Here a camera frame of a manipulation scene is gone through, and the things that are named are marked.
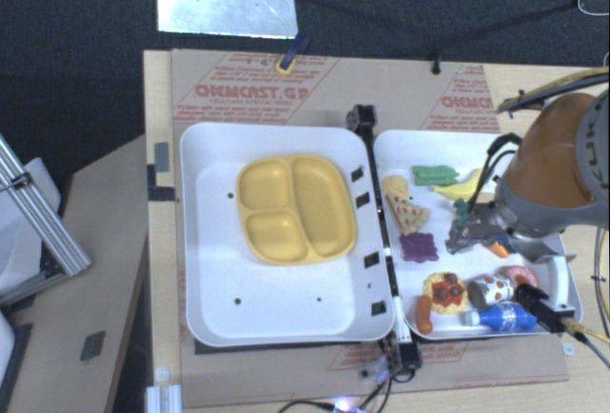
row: toy sausage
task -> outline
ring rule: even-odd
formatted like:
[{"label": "toy sausage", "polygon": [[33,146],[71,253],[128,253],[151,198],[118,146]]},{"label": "toy sausage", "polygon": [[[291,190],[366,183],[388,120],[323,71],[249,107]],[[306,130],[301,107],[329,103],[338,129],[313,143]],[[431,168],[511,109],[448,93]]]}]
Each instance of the toy sausage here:
[{"label": "toy sausage", "polygon": [[417,329],[424,335],[432,332],[432,322],[430,321],[430,310],[432,300],[426,295],[417,298],[416,304],[416,325]]}]

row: blue bottle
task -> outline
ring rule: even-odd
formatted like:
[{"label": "blue bottle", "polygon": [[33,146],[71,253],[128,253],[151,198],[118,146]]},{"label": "blue bottle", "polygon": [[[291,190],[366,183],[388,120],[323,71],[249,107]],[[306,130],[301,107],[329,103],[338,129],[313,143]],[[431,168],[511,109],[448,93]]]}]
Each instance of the blue bottle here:
[{"label": "blue bottle", "polygon": [[466,312],[464,321],[469,326],[481,324],[502,332],[532,328],[537,323],[534,315],[525,311],[520,304],[511,301],[493,304],[484,311]]}]

